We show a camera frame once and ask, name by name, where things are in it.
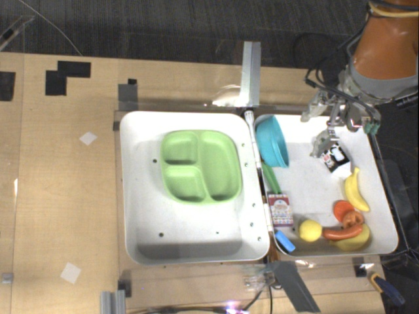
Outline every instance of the teal bowl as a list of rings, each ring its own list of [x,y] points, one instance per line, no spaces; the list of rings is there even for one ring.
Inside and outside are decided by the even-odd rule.
[[[275,116],[256,127],[256,141],[264,162],[270,167],[289,167],[287,145]]]

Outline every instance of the yellow ball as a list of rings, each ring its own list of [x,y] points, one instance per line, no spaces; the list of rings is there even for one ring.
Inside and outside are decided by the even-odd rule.
[[[317,241],[321,236],[321,225],[314,220],[305,220],[299,228],[301,239],[307,242]]]

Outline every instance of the wooden table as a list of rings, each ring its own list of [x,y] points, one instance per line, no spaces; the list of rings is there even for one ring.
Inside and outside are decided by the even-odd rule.
[[[45,71],[57,70],[58,60],[90,62],[91,77],[68,78],[65,97],[45,96]],[[139,101],[211,103],[224,86],[240,84],[241,68],[0,53],[0,71],[16,72],[14,100],[0,102],[0,162],[7,164],[0,173],[0,272],[14,274],[13,284],[0,285],[0,312],[99,313],[100,292],[115,291],[125,259],[113,131],[118,84],[137,79]],[[304,73],[262,68],[261,102],[307,104],[314,91],[302,82]],[[79,140],[86,132],[98,137],[91,145]],[[368,259],[382,274],[377,257]],[[74,284],[60,277],[68,262],[81,269]],[[379,293],[366,278],[355,278],[345,262],[320,260],[320,268],[302,274],[322,313],[383,313]],[[141,267],[133,268],[154,285],[151,290],[164,286],[161,279],[147,279]],[[177,282],[174,296],[182,298],[186,288]],[[243,293],[242,281],[230,283]],[[159,297],[147,293],[150,302]],[[282,290],[274,297],[275,313],[295,313]],[[127,300],[128,307],[135,302]],[[208,303],[205,292],[200,303]],[[268,313],[268,307],[264,293],[252,313]]]

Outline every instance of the sausage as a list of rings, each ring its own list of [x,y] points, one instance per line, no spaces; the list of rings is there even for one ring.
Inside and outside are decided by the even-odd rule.
[[[325,239],[330,239],[331,241],[339,241],[340,239],[355,237],[359,235],[361,232],[362,224],[355,224],[352,227],[342,230],[323,229],[323,237]]]
[[[348,212],[343,217],[342,223],[344,229],[355,226],[356,224],[363,224],[364,216],[357,211]]]

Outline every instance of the yellow cable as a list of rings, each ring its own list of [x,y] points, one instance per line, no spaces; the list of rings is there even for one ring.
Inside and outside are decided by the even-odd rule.
[[[374,13],[377,13],[381,16],[387,16],[388,18],[417,18],[419,17],[418,12],[386,12],[385,10],[381,10],[378,7],[374,6],[371,2],[368,2],[369,6],[373,10]]]

